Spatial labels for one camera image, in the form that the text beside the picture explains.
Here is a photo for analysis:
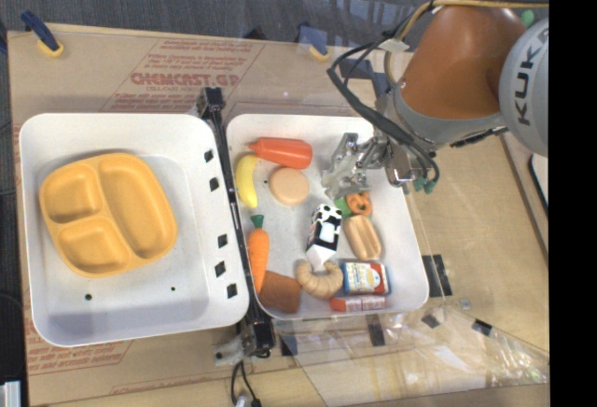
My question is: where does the orange carrot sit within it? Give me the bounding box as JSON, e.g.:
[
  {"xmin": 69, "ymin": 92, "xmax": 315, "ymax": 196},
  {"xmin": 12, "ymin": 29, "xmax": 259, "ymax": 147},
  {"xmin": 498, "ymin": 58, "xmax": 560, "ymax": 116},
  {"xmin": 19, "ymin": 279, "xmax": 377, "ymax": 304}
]
[{"xmin": 246, "ymin": 214, "xmax": 271, "ymax": 295}]

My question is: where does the orange toy bottle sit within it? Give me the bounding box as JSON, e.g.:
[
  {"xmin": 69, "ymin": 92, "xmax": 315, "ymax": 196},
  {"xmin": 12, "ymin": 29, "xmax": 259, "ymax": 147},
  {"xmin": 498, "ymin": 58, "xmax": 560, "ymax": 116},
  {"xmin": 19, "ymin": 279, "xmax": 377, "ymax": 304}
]
[{"xmin": 247, "ymin": 136, "xmax": 313, "ymax": 171}]

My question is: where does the blue and red packet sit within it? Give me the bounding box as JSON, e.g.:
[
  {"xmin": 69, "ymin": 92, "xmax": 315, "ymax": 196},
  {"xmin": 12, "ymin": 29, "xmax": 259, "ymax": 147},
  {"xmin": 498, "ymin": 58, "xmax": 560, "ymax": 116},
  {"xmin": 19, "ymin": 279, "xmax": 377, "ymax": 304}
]
[{"xmin": 340, "ymin": 260, "xmax": 391, "ymax": 297}]

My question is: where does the brown cardboard board red print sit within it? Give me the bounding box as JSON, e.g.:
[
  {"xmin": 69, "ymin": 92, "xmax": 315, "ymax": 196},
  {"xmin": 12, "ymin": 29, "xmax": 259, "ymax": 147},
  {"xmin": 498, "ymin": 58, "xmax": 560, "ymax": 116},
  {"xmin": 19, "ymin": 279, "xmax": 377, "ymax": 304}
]
[{"xmin": 7, "ymin": 21, "xmax": 421, "ymax": 407}]

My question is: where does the yellow banana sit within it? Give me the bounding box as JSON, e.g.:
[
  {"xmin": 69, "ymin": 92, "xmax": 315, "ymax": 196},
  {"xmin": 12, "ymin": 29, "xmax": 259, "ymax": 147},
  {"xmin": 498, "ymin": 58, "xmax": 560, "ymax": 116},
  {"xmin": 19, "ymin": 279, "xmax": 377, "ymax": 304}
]
[{"xmin": 234, "ymin": 154, "xmax": 259, "ymax": 209}]

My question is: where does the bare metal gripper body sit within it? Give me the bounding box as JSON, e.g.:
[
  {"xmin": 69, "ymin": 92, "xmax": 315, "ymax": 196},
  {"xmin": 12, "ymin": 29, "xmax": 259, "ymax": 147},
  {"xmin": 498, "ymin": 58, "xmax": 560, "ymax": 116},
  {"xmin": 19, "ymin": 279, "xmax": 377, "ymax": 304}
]
[{"xmin": 357, "ymin": 133, "xmax": 438, "ymax": 188}]

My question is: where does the orange pretzel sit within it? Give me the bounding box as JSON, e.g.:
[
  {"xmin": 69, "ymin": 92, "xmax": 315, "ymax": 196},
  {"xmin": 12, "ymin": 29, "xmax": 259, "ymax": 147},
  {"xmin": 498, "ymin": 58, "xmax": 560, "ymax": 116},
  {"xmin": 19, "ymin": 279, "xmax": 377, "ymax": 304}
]
[{"xmin": 345, "ymin": 190, "xmax": 374, "ymax": 217}]

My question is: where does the brown bread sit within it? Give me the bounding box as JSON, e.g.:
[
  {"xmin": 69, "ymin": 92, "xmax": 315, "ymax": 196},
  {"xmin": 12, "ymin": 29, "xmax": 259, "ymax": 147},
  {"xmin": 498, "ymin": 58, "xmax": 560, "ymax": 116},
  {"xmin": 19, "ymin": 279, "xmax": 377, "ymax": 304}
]
[{"xmin": 257, "ymin": 270, "xmax": 304, "ymax": 315}]

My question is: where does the black and white milk carton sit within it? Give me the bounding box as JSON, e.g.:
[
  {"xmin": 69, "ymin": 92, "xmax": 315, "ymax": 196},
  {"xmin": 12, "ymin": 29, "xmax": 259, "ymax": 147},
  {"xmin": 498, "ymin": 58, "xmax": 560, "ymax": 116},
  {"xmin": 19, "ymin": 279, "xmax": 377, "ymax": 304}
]
[{"xmin": 304, "ymin": 203, "xmax": 344, "ymax": 271}]

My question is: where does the orange and white carton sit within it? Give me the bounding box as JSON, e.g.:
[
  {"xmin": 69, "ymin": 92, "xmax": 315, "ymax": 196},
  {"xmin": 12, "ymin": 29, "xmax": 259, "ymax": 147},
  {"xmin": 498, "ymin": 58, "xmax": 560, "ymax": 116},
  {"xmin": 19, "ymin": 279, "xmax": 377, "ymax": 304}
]
[{"xmin": 329, "ymin": 295, "xmax": 388, "ymax": 314}]

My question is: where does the tan croissant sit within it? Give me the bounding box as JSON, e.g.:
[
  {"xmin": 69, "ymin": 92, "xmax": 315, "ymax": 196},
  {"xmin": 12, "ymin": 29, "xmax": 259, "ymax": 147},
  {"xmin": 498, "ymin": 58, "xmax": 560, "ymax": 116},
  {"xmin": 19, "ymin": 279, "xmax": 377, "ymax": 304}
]
[{"xmin": 295, "ymin": 259, "xmax": 345, "ymax": 302}]

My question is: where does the orange divided plate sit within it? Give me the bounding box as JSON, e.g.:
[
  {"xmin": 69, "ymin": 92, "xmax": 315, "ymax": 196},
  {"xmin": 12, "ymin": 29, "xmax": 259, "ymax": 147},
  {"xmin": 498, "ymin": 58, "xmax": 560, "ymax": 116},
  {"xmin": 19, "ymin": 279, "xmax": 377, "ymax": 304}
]
[{"xmin": 38, "ymin": 152, "xmax": 179, "ymax": 279}]

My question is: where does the beige round biscuit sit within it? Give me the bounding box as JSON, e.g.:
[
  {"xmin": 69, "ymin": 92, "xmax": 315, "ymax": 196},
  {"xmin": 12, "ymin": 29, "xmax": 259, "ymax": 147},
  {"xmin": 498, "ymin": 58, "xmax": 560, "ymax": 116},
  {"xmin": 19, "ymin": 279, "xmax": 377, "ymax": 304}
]
[{"xmin": 268, "ymin": 166, "xmax": 311, "ymax": 206}]

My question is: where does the black block with thin wires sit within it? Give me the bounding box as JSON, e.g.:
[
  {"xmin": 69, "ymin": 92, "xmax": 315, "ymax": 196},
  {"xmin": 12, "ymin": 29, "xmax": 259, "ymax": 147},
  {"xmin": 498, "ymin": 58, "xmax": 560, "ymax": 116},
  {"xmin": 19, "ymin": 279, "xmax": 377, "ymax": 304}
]
[
  {"xmin": 195, "ymin": 86, "xmax": 228, "ymax": 119},
  {"xmin": 238, "ymin": 318, "xmax": 277, "ymax": 358}
]

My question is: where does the tan hot dog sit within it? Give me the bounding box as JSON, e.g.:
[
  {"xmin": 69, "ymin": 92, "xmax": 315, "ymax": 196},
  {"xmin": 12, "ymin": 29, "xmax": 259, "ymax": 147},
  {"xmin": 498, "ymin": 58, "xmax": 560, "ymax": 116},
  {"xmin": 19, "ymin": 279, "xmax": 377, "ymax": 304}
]
[{"xmin": 342, "ymin": 214, "xmax": 383, "ymax": 262}]

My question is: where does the thin black and white rod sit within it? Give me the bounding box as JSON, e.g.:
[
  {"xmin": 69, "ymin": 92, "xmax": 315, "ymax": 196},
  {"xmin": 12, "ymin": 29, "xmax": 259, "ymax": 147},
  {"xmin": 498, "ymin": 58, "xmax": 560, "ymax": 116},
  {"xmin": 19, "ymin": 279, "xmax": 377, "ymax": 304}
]
[{"xmin": 209, "ymin": 108, "xmax": 267, "ymax": 327}]

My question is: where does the white plastic tray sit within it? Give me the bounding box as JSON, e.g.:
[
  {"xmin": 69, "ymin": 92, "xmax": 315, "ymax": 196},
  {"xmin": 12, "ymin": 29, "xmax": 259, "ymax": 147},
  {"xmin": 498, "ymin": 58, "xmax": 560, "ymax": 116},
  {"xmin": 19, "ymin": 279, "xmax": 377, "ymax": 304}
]
[
  {"xmin": 225, "ymin": 113, "xmax": 430, "ymax": 321},
  {"xmin": 18, "ymin": 112, "xmax": 250, "ymax": 348}
]

